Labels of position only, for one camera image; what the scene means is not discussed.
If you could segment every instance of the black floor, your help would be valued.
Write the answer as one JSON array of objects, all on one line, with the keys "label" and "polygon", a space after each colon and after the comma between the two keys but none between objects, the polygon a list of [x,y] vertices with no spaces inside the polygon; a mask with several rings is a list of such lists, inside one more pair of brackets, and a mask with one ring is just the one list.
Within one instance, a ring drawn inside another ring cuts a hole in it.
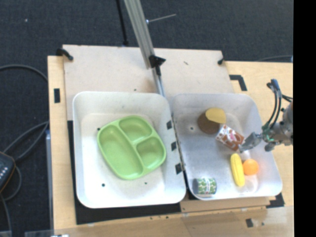
[{"label": "black floor", "polygon": [[[154,47],[221,50],[226,60],[289,62],[293,55],[294,0],[141,0]],[[121,0],[129,46],[137,46]],[[47,75],[47,56],[63,44],[121,46],[115,0],[0,0],[0,67],[32,66]],[[0,151],[48,120],[47,82],[31,70],[0,69]],[[17,158],[40,129],[8,151]],[[13,236],[49,229],[46,145],[42,137],[17,163],[20,192],[7,201]],[[18,185],[14,175],[3,196]],[[0,231],[8,229],[0,202]]]}]

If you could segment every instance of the toy banana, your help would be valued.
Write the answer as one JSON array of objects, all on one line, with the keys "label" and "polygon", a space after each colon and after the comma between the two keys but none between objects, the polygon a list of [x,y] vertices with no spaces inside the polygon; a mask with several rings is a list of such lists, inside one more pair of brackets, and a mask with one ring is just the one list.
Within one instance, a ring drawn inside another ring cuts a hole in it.
[{"label": "toy banana", "polygon": [[244,186],[245,185],[245,175],[243,173],[241,158],[237,153],[234,153],[231,156],[231,167],[232,167],[232,172],[233,172],[233,177],[234,177],[235,183],[240,187]]}]

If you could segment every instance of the brown round object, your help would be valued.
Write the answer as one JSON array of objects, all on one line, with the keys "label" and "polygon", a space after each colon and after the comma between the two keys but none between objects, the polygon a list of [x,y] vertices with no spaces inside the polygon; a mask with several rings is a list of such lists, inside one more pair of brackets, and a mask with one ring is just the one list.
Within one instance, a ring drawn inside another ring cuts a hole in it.
[{"label": "brown round object", "polygon": [[219,128],[220,128],[220,124],[210,121],[207,119],[205,113],[202,113],[198,119],[197,119],[197,124],[199,126],[199,128],[207,133],[207,134],[214,134],[217,133]]}]

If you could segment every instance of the green plate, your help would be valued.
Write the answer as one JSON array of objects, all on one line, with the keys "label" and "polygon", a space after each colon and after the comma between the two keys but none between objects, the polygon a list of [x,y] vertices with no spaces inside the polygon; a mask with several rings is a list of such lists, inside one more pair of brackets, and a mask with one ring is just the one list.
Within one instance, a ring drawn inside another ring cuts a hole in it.
[{"label": "green plate", "polygon": [[165,146],[155,129],[142,117],[128,116],[103,126],[99,148],[112,171],[133,180],[158,168],[166,158]]}]

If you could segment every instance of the toy orange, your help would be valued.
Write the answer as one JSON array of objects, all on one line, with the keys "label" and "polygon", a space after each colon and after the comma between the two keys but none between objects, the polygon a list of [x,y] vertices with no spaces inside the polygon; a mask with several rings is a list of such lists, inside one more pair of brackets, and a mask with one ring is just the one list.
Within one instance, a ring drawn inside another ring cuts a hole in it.
[{"label": "toy orange", "polygon": [[259,164],[254,159],[245,160],[245,162],[242,164],[242,167],[243,172],[248,176],[257,174],[259,170]]}]

